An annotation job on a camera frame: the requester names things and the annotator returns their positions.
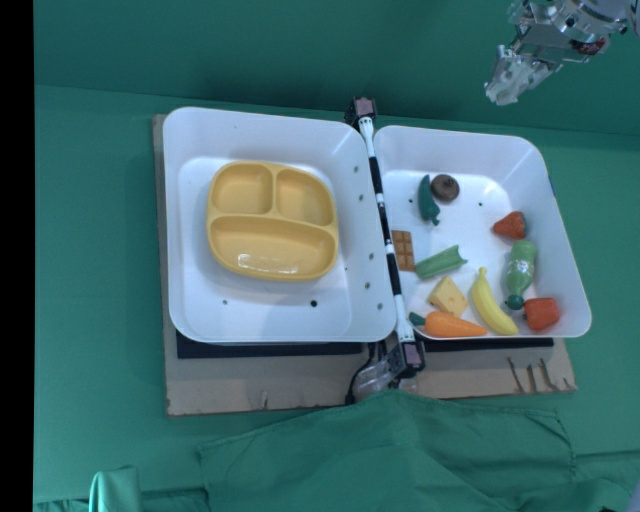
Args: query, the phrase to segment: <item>toy carrot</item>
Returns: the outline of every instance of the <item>toy carrot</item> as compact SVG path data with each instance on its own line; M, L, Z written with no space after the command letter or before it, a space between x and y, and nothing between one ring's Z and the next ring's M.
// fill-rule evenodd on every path
M484 336L489 332L481 325L442 311L432 311L427 315L424 322L424 331L434 338Z
M560 320L558 303L552 297L525 300L524 313L532 331L539 331Z
M522 240L527 235L527 222L522 212L511 212L493 225L493 232L513 238L514 240Z

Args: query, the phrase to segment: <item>toy banana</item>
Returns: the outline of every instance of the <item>toy banana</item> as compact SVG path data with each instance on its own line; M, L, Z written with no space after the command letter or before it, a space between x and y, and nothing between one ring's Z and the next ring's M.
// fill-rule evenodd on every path
M498 334L509 336L518 334L518 327L496 302L491 293L485 274L487 269L480 267L478 277L471 287L471 300L486 324Z

